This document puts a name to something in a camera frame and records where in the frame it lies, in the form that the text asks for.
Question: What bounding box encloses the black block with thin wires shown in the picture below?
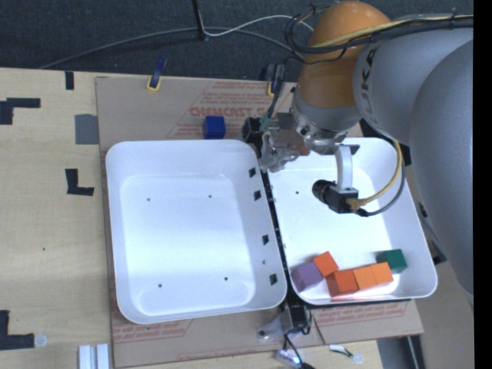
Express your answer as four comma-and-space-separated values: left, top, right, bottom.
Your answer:
241, 117, 266, 146
289, 303, 311, 332

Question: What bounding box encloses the black cylinder on white bracket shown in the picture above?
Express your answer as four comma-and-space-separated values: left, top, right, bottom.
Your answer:
311, 144, 361, 215

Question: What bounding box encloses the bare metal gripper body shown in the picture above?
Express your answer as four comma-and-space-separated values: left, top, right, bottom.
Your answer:
266, 111, 350, 158

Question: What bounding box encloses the blue cube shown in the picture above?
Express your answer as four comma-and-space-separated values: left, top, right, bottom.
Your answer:
201, 115, 227, 141

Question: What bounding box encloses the red-orange cube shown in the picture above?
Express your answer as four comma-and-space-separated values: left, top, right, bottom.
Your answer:
325, 268, 360, 298

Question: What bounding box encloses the green cube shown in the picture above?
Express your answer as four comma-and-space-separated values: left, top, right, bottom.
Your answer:
376, 248, 408, 274

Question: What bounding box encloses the orange cube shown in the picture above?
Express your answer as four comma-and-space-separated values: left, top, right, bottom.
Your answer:
370, 261, 395, 285
311, 251, 341, 278
352, 265, 379, 290

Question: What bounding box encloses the purple cube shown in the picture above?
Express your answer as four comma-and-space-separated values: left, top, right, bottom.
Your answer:
291, 261, 324, 293

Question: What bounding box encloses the white plastic tray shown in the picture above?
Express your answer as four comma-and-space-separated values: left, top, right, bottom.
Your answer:
266, 136, 439, 307
105, 138, 289, 325

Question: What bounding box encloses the brown cardboard board red print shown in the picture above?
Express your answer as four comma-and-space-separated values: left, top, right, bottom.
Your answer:
95, 75, 426, 369

